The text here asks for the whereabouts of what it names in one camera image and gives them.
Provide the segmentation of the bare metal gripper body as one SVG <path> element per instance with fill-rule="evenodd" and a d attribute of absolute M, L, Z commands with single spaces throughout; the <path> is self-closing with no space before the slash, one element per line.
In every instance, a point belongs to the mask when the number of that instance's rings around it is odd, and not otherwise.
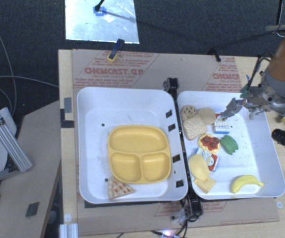
<path fill-rule="evenodd" d="M 265 84 L 258 86 L 245 85 L 241 89 L 242 105 L 248 109 L 249 118 L 255 119 L 264 112 L 274 111 L 285 116 L 285 98 L 278 95 L 271 87 Z"/>

